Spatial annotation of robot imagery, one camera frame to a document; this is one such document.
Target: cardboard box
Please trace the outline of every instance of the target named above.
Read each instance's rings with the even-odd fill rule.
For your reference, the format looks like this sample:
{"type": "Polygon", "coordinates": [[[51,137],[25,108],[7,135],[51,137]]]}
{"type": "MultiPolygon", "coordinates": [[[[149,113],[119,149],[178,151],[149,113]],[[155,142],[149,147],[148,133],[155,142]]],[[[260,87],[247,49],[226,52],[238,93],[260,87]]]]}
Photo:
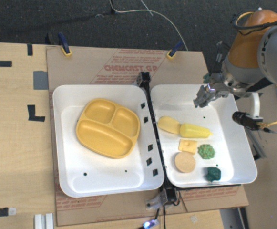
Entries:
{"type": "MultiPolygon", "coordinates": [[[[173,60],[167,51],[72,47],[66,57],[60,47],[47,48],[51,134],[56,189],[57,224],[72,225],[139,217],[153,217],[146,201],[158,190],[71,198],[59,185],[52,93],[64,84],[132,84],[141,71],[149,71],[150,87],[158,84],[202,84],[207,68],[201,52],[177,52],[173,60]]],[[[243,186],[199,188],[180,191],[178,206],[167,214],[247,206],[243,186]]]]}

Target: yellow plate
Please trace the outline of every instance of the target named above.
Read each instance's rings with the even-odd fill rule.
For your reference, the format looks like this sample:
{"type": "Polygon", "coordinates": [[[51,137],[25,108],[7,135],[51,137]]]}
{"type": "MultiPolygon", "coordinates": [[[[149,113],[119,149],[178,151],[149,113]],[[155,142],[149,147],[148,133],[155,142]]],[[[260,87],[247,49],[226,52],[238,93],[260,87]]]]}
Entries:
{"type": "Polygon", "coordinates": [[[86,105],[76,126],[83,146],[110,158],[129,155],[139,131],[140,121],[132,110],[103,98],[86,105]]]}

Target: white tray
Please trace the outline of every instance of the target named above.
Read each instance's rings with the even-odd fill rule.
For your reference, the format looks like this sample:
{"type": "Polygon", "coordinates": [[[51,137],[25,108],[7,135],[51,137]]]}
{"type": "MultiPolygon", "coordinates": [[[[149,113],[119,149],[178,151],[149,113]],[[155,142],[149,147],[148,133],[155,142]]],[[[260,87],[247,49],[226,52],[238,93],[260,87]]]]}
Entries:
{"type": "Polygon", "coordinates": [[[200,86],[157,85],[151,90],[156,121],[167,115],[180,123],[207,127],[213,133],[205,139],[191,140],[196,140],[198,146],[210,144],[216,152],[215,157],[205,160],[196,153],[194,171],[181,173],[174,164],[181,136],[158,128],[168,179],[180,188],[253,182],[257,176],[257,169],[244,128],[232,120],[232,114],[237,111],[234,97],[230,94],[227,98],[210,102],[209,106],[195,108],[193,100],[200,86]],[[220,181],[210,183],[205,179],[207,167],[218,167],[221,170],[220,181]]]}
{"type": "Polygon", "coordinates": [[[66,195],[75,198],[107,195],[152,190],[162,185],[164,172],[147,99],[141,88],[134,85],[63,85],[53,92],[53,109],[59,182],[66,195]],[[133,151],[125,158],[102,156],[77,140],[77,121],[87,103],[95,98],[114,101],[138,115],[140,133],[133,151]]]}

